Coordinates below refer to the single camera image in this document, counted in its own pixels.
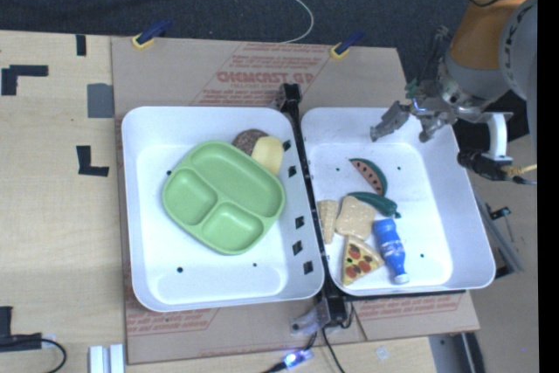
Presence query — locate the brown round biscuit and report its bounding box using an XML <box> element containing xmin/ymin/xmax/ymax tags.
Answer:
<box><xmin>231</xmin><ymin>128</ymin><xmax>269</xmax><ymax>156</ymax></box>

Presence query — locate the tan waffle cone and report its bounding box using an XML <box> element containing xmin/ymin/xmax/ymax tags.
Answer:
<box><xmin>316</xmin><ymin>198</ymin><xmax>340</xmax><ymax>245</ymax></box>

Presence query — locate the white plastic tray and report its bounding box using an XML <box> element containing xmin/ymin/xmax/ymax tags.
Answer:
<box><xmin>121</xmin><ymin>105</ymin><xmax>326</xmax><ymax>314</ymax></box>
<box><xmin>300</xmin><ymin>106</ymin><xmax>497</xmax><ymax>297</ymax></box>

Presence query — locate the thin black rod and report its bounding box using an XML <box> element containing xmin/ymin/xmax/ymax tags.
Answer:
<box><xmin>289</xmin><ymin>100</ymin><xmax>337</xmax><ymax>307</ymax></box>

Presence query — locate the brown cardboard board red print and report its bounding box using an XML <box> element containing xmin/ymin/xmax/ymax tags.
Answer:
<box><xmin>110</xmin><ymin>36</ymin><xmax>480</xmax><ymax>365</ymax></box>

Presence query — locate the tan bread slice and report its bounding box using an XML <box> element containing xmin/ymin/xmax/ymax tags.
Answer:
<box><xmin>335</xmin><ymin>195</ymin><xmax>376</xmax><ymax>241</ymax></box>

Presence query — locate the green divided plate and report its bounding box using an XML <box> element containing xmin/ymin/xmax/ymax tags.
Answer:
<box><xmin>161</xmin><ymin>139</ymin><xmax>286</xmax><ymax>256</ymax></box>

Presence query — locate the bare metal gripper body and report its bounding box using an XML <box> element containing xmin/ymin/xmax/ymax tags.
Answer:
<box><xmin>409</xmin><ymin>76</ymin><xmax>481</xmax><ymax>124</ymax></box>

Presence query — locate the black block with wires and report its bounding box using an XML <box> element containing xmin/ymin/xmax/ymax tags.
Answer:
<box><xmin>288</xmin><ymin>293</ymin><xmax>354</xmax><ymax>337</ymax></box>
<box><xmin>273</xmin><ymin>83</ymin><xmax>303</xmax><ymax>114</ymax></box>

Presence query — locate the yellow potato chip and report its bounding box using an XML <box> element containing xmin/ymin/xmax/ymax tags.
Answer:
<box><xmin>251</xmin><ymin>135</ymin><xmax>285</xmax><ymax>176</ymax></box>

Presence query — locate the black cylinder on white bracket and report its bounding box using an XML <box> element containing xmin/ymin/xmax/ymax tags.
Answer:
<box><xmin>456</xmin><ymin>111</ymin><xmax>514</xmax><ymax>183</ymax></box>

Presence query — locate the watermelon slice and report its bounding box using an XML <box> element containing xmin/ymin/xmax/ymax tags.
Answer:
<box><xmin>348</xmin><ymin>157</ymin><xmax>389</xmax><ymax>197</ymax></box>

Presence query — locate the pizza slice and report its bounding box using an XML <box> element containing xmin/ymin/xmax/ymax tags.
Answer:
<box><xmin>341</xmin><ymin>234</ymin><xmax>386</xmax><ymax>287</ymax></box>

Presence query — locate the green pepper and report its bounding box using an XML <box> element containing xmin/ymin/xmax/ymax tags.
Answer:
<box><xmin>347</xmin><ymin>190</ymin><xmax>402</xmax><ymax>219</ymax></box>

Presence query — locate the blue bottle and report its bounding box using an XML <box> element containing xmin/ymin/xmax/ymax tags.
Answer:
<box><xmin>372</xmin><ymin>218</ymin><xmax>411</xmax><ymax>286</ymax></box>

